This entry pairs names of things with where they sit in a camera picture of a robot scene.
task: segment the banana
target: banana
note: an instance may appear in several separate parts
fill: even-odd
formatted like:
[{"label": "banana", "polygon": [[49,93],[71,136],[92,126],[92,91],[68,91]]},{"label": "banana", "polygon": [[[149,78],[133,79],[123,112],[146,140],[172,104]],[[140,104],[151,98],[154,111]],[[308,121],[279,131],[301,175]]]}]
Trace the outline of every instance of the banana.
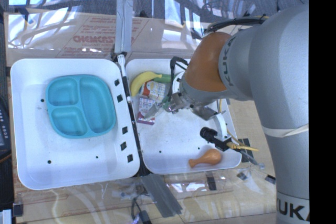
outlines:
[{"label": "banana", "polygon": [[136,76],[131,82],[131,95],[136,96],[141,86],[146,82],[155,78],[161,78],[162,74],[156,74],[152,71],[146,71]]}]

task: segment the blue divided plate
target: blue divided plate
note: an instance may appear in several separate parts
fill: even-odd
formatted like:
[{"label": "blue divided plate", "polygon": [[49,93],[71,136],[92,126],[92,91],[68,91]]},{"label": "blue divided plate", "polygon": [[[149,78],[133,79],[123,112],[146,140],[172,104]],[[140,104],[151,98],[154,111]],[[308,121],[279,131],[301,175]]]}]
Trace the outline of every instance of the blue divided plate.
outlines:
[{"label": "blue divided plate", "polygon": [[48,114],[54,130],[67,138],[105,134],[116,115],[107,84],[92,75],[63,76],[46,89]]}]

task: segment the white tray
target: white tray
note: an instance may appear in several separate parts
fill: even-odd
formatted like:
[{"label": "white tray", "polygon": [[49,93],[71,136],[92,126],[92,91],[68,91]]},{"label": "white tray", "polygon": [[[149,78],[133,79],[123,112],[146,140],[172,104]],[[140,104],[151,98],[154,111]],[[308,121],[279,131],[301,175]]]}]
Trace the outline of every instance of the white tray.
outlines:
[{"label": "white tray", "polygon": [[[170,59],[134,59],[126,65],[129,83],[144,71],[170,74]],[[176,66],[176,73],[183,69]],[[139,96],[133,98],[135,114],[138,112]],[[230,132],[236,137],[232,118],[225,100],[222,110]],[[208,149],[215,148],[200,136],[203,127],[216,129],[214,120],[204,121],[190,110],[179,110],[175,115],[162,112],[155,118],[154,125],[137,123],[139,140],[146,167],[155,174],[190,173],[236,167],[241,154],[233,150],[221,152],[222,160],[216,165],[198,164],[190,168],[189,159],[201,157]]]},{"label": "white tray", "polygon": [[[109,86],[117,121],[107,134],[71,139],[52,128],[43,102],[46,87],[56,77],[73,74],[91,74]],[[10,75],[18,176],[27,188],[103,182],[137,173],[139,155],[116,64],[101,59],[23,59],[13,64]]]}]

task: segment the toy chicken leg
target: toy chicken leg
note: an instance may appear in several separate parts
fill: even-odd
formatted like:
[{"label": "toy chicken leg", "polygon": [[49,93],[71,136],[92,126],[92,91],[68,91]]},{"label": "toy chicken leg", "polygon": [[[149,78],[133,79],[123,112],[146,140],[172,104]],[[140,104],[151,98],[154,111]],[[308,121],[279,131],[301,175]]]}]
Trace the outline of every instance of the toy chicken leg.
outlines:
[{"label": "toy chicken leg", "polygon": [[193,168],[195,165],[199,164],[199,163],[208,163],[208,164],[212,164],[215,165],[217,163],[219,163],[222,159],[222,155],[221,153],[216,150],[215,148],[212,148],[210,150],[208,150],[207,152],[205,152],[203,154],[203,156],[201,156],[198,159],[190,159],[189,160],[189,165],[191,168]]}]

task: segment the yellow object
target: yellow object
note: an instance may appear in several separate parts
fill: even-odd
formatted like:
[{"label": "yellow object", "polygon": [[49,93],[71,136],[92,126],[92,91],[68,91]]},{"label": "yellow object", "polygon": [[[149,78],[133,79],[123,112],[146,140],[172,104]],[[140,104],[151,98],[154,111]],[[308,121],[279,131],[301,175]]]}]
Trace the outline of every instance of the yellow object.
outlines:
[{"label": "yellow object", "polygon": [[156,74],[152,71],[146,71],[136,76],[131,82],[131,95],[136,96],[141,86],[146,82],[155,78],[161,78],[162,74]]},{"label": "yellow object", "polygon": [[231,135],[232,139],[238,143],[238,145],[237,145],[237,144],[234,144],[234,143],[232,143],[232,142],[228,142],[226,145],[227,145],[229,148],[231,148],[231,149],[233,149],[233,150],[238,149],[238,150],[259,151],[259,149],[257,149],[257,148],[250,147],[250,146],[246,146],[245,144],[243,144],[242,142],[240,142],[238,139],[236,139],[236,138],[232,135],[232,133],[230,133],[229,130],[227,130],[227,133],[228,133],[229,135]]}]

